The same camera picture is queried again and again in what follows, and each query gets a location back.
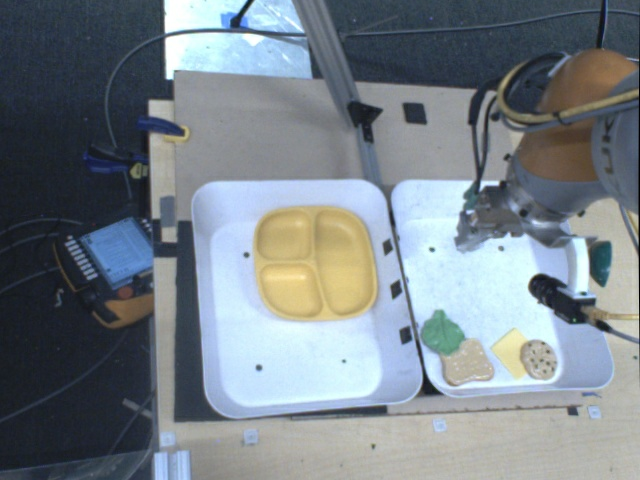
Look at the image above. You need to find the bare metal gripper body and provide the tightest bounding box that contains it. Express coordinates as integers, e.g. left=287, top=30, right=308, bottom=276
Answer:
left=472, top=182, right=577, bottom=249

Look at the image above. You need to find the white plastic tray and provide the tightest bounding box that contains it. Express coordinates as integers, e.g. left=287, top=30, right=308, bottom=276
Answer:
left=190, top=178, right=424, bottom=420
left=389, top=178, right=616, bottom=400

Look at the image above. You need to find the green lettuce leaf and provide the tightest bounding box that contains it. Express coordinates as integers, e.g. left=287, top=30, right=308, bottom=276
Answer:
left=420, top=308, right=467, bottom=357

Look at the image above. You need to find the dark green rounded toy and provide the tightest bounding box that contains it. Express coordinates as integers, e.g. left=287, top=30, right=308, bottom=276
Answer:
left=588, top=239, right=614, bottom=289

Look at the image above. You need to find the yellow cheese slice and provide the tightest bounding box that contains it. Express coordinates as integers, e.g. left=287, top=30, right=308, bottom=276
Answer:
left=490, top=327, right=531, bottom=381

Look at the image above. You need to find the tan bread slice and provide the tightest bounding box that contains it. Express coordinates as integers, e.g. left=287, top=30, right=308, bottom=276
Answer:
left=439, top=338, right=496, bottom=388

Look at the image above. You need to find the brown chocolate chip cookie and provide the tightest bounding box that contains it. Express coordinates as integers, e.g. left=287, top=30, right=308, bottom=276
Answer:
left=519, top=338, right=559, bottom=382

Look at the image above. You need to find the yellow divided plate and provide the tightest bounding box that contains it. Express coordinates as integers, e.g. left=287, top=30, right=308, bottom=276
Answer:
left=252, top=205, right=379, bottom=324

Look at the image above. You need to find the brown cardboard board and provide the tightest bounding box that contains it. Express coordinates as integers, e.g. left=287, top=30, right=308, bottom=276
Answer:
left=172, top=69, right=597, bottom=422

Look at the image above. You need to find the black cylinder on white bracket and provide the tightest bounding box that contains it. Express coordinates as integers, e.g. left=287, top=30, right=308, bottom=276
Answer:
left=528, top=236, right=598, bottom=325

